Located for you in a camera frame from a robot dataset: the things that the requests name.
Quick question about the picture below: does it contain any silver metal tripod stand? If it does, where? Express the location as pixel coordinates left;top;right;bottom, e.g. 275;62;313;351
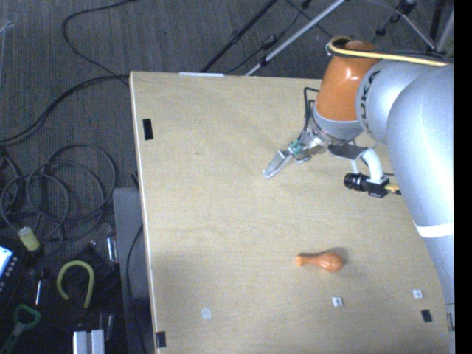
245;0;455;77

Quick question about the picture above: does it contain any orange toy chicken drumstick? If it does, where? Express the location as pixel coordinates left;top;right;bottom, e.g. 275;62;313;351
295;251;344;273

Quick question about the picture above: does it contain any pale yellow small bottle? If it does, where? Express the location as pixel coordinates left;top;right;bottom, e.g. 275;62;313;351
17;226;41;252

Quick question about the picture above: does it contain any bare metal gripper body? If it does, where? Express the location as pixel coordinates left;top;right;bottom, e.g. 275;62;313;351
294;129;330;162

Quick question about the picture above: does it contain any yellow-green curved tube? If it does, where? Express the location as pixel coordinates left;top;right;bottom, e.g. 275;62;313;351
56;260;96;309

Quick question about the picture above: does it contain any black tripod stand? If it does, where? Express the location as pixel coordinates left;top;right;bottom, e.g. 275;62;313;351
198;0;331;73

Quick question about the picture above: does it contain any pale wood board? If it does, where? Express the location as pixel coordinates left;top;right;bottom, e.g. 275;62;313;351
128;71;455;354

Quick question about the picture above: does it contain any white block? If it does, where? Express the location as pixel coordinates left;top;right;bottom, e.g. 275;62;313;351
90;329;106;354
72;330;89;354

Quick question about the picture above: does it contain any green handled tool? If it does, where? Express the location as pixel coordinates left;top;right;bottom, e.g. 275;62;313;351
0;303;42;354

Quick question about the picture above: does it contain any black cylinder on white bracket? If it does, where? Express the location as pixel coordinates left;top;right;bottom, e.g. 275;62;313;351
343;147;391;199

